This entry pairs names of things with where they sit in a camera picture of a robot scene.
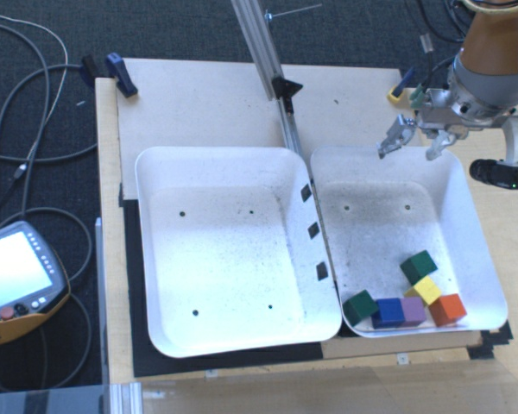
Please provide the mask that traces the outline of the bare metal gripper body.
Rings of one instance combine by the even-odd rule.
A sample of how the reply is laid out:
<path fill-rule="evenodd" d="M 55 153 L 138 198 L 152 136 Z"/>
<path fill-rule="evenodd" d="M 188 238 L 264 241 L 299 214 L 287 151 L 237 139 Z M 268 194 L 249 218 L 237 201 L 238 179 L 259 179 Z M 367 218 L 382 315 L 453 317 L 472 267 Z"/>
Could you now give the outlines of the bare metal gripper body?
<path fill-rule="evenodd" d="M 465 139 L 471 131 L 500 128 L 516 107 L 486 103 L 460 88 L 429 89 L 416 122 L 428 139 Z"/>

